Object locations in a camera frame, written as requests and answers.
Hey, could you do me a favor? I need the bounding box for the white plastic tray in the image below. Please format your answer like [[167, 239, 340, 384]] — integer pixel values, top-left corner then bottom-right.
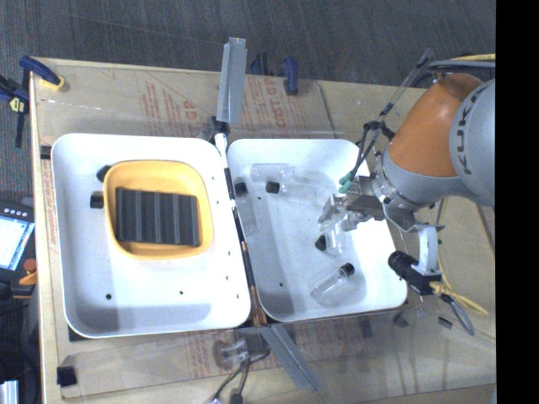
[[226, 137, 409, 324], [50, 132, 253, 339]]

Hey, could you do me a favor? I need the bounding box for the brown cardboard board red print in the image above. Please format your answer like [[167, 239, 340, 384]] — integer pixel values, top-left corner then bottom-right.
[[28, 56, 496, 404]]

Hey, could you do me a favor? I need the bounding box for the thin black and white rod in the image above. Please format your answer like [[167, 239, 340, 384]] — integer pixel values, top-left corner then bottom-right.
[[213, 132, 268, 327]]

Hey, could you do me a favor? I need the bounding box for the black block with thin wires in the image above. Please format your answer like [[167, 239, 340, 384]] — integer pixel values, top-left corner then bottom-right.
[[240, 327, 271, 355]]

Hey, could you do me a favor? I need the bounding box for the clear bottle with black cap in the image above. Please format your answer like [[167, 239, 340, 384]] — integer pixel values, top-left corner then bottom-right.
[[264, 179, 323, 204], [233, 181, 260, 235], [309, 262, 356, 306], [314, 224, 351, 257]]

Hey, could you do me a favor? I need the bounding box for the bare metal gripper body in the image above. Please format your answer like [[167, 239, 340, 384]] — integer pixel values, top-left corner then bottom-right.
[[348, 174, 387, 223]]

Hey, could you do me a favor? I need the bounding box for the black cylinder on white bracket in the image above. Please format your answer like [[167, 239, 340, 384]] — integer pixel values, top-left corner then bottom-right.
[[387, 222, 446, 296]]

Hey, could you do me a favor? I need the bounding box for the yellow plate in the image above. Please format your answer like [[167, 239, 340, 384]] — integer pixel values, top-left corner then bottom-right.
[[102, 159, 215, 262]]

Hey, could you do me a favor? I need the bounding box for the black ribbed rack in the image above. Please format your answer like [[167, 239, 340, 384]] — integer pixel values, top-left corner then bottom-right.
[[114, 186, 200, 247]]

